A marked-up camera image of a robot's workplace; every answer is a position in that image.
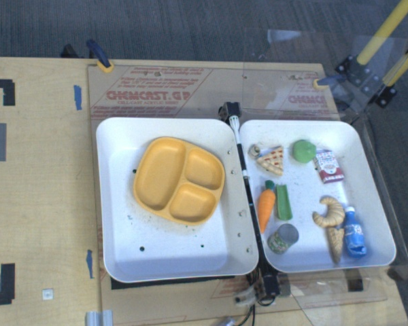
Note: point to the small beige mushroom toy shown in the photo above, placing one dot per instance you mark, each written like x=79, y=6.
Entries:
x=254, y=150

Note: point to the beige ice cream cone toy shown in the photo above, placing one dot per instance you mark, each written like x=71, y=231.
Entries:
x=335, y=243

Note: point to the white plastic tray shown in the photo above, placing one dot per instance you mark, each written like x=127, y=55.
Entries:
x=313, y=250
x=122, y=250

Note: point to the pizza slice toy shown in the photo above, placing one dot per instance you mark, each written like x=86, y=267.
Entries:
x=273, y=160

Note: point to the beige croissant toy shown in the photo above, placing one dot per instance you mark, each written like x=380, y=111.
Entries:
x=333, y=212

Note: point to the green celery stick toy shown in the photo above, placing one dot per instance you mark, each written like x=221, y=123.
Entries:
x=283, y=204

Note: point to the blue plastic bottle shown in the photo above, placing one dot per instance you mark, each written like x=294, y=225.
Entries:
x=354, y=233

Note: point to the orange carrot toy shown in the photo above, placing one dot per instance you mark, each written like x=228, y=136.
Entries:
x=266, y=205

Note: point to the red and white carton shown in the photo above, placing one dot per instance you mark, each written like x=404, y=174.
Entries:
x=328, y=166

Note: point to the small can green label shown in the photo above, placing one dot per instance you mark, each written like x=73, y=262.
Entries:
x=281, y=239

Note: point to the green round toy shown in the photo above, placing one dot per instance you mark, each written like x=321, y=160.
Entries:
x=303, y=151

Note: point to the thin black and white rod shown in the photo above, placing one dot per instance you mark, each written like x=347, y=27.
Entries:
x=242, y=155

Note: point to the brown cardboard board red print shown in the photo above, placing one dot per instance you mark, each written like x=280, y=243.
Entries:
x=149, y=90

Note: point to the yellow divided plate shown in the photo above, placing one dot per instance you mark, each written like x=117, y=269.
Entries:
x=163, y=172

